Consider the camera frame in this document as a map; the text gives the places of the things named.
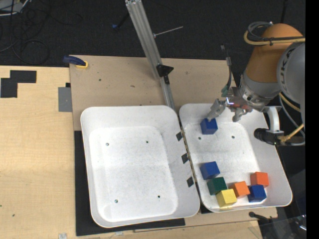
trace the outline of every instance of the blue cube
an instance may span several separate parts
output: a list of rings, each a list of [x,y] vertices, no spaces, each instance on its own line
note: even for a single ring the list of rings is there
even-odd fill
[[[214,134],[217,130],[217,122],[216,119],[212,119],[210,122],[207,118],[203,119],[200,123],[202,134]]]
[[[261,202],[267,197],[263,185],[252,185],[249,187],[249,191],[248,201],[250,203]]]
[[[202,164],[200,171],[204,180],[215,178],[220,174],[219,168],[215,161]]]

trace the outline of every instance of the green cube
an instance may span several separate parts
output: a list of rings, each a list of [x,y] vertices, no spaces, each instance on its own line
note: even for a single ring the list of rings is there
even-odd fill
[[[216,195],[218,192],[227,189],[224,177],[212,178],[207,182],[210,195]]]

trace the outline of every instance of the black bracket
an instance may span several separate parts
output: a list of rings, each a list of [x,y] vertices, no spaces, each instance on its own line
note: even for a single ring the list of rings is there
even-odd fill
[[[168,75],[174,68],[171,66],[157,65],[156,69],[158,70],[159,76],[164,77],[165,83],[169,84]]]

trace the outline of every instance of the cube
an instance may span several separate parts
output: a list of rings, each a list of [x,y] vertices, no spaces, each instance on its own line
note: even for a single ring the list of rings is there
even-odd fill
[[[228,189],[224,177],[212,178],[207,182],[209,194],[216,195],[218,192]]]
[[[201,174],[204,180],[215,178],[220,174],[216,161],[204,163],[200,167]]]
[[[249,187],[249,191],[248,201],[250,203],[261,202],[267,198],[263,185],[252,185]]]
[[[250,185],[263,185],[267,187],[269,185],[268,173],[255,172],[250,175]]]
[[[229,186],[230,189],[233,189],[237,198],[243,198],[250,194],[249,188],[245,181],[240,181]]]
[[[227,207],[235,204],[237,198],[233,189],[226,189],[216,194],[219,207]]]
[[[202,134],[214,134],[218,130],[216,119],[208,121],[207,118],[203,119],[200,123]]]

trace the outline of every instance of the wooden table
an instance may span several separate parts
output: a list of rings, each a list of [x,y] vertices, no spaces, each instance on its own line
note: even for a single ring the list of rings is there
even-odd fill
[[[90,60],[91,66],[94,63],[101,66],[99,61],[102,61],[105,66],[120,64],[125,68],[123,65],[130,61],[131,69],[136,68],[136,65],[140,70],[148,67],[146,58],[85,58]],[[196,98],[193,94],[196,91],[204,93],[204,90],[210,89],[207,82],[212,83],[217,91],[216,95],[227,82],[228,70],[225,61],[163,59],[163,62],[175,67],[175,73],[171,73],[170,81],[174,99],[178,100],[177,107],[183,102],[193,102]],[[10,70],[37,71],[37,80],[36,83],[18,83],[17,98],[0,98],[0,238],[58,239],[59,236],[63,238],[63,233],[66,233],[67,239],[106,239],[121,234],[106,233],[77,237],[75,232],[74,130],[78,129],[76,127],[79,112],[85,107],[83,102],[79,101],[80,97],[82,95],[84,99],[89,98],[93,95],[92,91],[82,85],[90,95],[85,96],[81,91],[77,92],[81,80],[72,80],[76,74],[70,78],[70,70],[76,70],[73,66],[70,68],[1,66],[0,78],[9,78]],[[197,72],[202,70],[203,74],[196,75],[195,70]],[[211,70],[211,75],[218,74],[219,80],[215,82],[214,77],[212,79],[204,77],[207,70]],[[195,84],[193,87],[196,91],[187,99],[182,94],[185,92],[179,90],[185,89],[183,75],[188,77],[190,74],[196,76],[193,77],[195,80],[188,80],[187,84],[190,84],[188,87]],[[134,91],[137,89],[143,91],[143,87],[138,87],[139,82],[136,82],[135,87],[131,87],[133,78],[128,77],[123,84],[125,86],[128,84],[128,88]],[[100,76],[99,79],[103,81],[105,78]],[[144,80],[147,84],[155,86],[157,93],[155,95],[160,95],[161,92],[158,91],[160,85],[152,83],[150,77]],[[74,113],[59,112],[58,88],[65,87],[70,81]],[[123,95],[119,93],[119,96],[113,96],[113,99],[109,96],[106,100],[118,104],[122,102],[121,97]],[[212,103],[216,98],[211,91],[197,97],[201,103],[209,100]],[[275,207],[258,208],[254,209],[254,212],[265,217],[277,216]],[[191,218],[186,218],[186,226],[181,228],[124,231],[122,235],[129,239],[255,239],[260,233],[258,223],[255,218],[249,217],[248,213],[249,210],[209,214],[199,212]]]

